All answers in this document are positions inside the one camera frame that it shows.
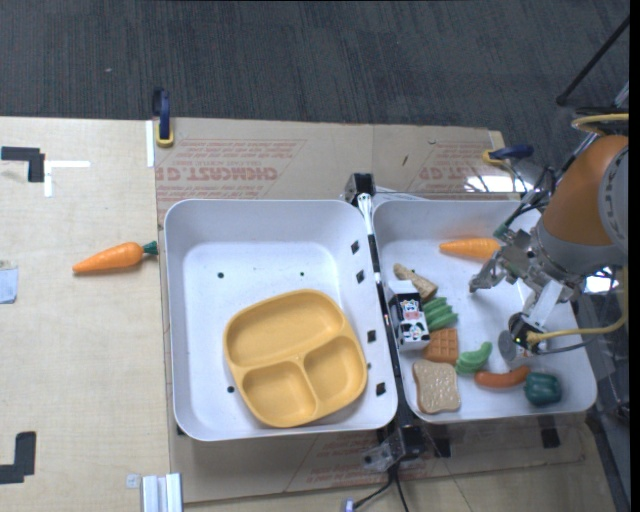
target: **toy bread slice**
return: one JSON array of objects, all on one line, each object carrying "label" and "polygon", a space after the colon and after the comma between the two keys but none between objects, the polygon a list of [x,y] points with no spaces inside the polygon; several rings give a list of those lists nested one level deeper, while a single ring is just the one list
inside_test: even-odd
[{"label": "toy bread slice", "polygon": [[413,363],[418,387],[418,407],[426,414],[460,408],[458,376],[453,366],[420,359]]}]

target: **yellow divided tray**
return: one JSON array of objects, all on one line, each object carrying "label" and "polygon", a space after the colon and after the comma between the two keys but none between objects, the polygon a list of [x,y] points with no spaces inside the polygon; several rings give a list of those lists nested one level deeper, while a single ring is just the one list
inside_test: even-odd
[{"label": "yellow divided tray", "polygon": [[245,403],[263,423],[295,427],[354,401],[367,382],[362,348],[340,307],[312,289],[236,313],[224,355]]}]

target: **blue clamp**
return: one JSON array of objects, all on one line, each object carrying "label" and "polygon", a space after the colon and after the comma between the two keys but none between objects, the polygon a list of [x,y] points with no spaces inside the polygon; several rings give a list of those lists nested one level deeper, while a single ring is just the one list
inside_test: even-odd
[{"label": "blue clamp", "polygon": [[159,117],[156,126],[156,144],[161,148],[173,146],[173,129],[169,114],[169,93],[162,87],[153,90],[153,115]]},{"label": "blue clamp", "polygon": [[492,160],[504,160],[505,158],[527,158],[533,155],[533,146],[528,144],[517,144],[508,148],[497,149],[489,152],[489,158]]},{"label": "blue clamp", "polygon": [[495,151],[485,150],[482,153],[482,160],[491,165],[502,165],[507,158],[527,158],[533,154],[533,146],[528,144],[517,144],[508,148],[496,149]]}]

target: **yellow cable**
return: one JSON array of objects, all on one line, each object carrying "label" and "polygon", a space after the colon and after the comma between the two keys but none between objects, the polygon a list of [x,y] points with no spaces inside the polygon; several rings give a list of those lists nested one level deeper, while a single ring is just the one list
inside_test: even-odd
[{"label": "yellow cable", "polygon": [[622,300],[623,311],[622,311],[622,316],[618,318],[618,320],[615,323],[608,325],[606,327],[592,327],[592,328],[585,328],[585,329],[566,329],[562,331],[545,332],[545,333],[529,331],[527,333],[527,343],[533,346],[533,345],[537,345],[542,340],[547,340],[549,338],[556,338],[559,336],[569,336],[571,334],[606,334],[606,333],[613,332],[620,329],[620,327],[622,327],[627,321],[627,317],[629,313],[629,293],[628,293],[629,279],[628,279],[628,270],[626,266],[622,268],[622,275],[623,275],[623,287],[624,287],[623,288],[624,295]]},{"label": "yellow cable", "polygon": [[598,130],[593,126],[589,126],[593,123],[602,123],[606,121],[628,121],[629,113],[620,113],[620,114],[601,114],[597,116],[586,116],[580,117],[578,119],[574,119],[571,122],[571,126],[573,128],[577,128],[578,130],[582,130],[583,132],[592,132],[597,133],[598,135],[605,135],[602,130]]}]

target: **toy pepper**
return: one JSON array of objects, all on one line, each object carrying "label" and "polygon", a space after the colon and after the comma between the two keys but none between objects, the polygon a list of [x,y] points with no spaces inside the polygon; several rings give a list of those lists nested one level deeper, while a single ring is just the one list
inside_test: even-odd
[{"label": "toy pepper", "polygon": [[560,381],[549,373],[530,372],[525,380],[524,393],[533,405],[553,404],[562,398]]}]

